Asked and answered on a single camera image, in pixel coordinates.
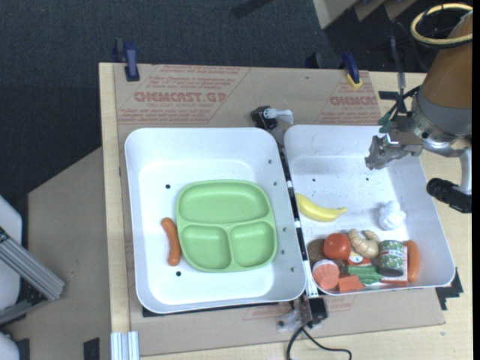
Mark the brown cardboard board red print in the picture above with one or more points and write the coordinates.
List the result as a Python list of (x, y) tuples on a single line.
[(225, 99)]

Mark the green divided plate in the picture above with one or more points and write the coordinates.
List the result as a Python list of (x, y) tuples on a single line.
[(225, 204)]

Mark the green beans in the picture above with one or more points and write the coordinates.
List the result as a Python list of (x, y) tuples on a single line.
[(363, 273)]

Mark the yellow banana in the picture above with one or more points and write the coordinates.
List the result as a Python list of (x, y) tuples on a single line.
[(315, 211)]

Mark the orange cupcake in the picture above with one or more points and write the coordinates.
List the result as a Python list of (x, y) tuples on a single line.
[(325, 274)]

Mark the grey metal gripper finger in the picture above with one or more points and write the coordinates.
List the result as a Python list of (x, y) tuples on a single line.
[(377, 150), (395, 153)]

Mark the red tomato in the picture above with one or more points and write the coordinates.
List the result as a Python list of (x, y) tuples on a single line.
[(336, 246)]

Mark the orange block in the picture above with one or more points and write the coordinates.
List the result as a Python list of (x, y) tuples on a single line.
[(350, 283)]

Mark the thin black and white rod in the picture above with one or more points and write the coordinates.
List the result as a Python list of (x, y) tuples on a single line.
[(296, 216)]

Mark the red and white packet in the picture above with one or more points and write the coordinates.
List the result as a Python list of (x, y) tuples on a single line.
[(358, 259)]

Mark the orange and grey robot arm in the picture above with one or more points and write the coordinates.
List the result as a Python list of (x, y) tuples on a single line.
[(450, 69)]

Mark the orange sausage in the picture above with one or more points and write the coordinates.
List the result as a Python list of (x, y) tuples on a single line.
[(413, 261), (171, 238)]

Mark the beige croissant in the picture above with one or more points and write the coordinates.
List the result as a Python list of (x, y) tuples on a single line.
[(365, 246)]

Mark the brown round biscuit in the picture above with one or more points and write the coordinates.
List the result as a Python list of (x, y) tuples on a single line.
[(315, 251)]

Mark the green patterned can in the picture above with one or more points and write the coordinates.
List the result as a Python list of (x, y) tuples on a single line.
[(392, 257)]

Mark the white crumpled lump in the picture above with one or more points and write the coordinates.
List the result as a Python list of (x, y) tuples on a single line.
[(390, 216)]

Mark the black cylinder on white bracket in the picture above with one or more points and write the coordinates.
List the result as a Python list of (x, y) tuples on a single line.
[(446, 193)]

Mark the white plastic tray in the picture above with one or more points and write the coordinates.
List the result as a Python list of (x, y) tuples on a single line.
[(157, 287), (337, 163)]

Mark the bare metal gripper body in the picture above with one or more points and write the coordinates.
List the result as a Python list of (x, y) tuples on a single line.
[(408, 141)]

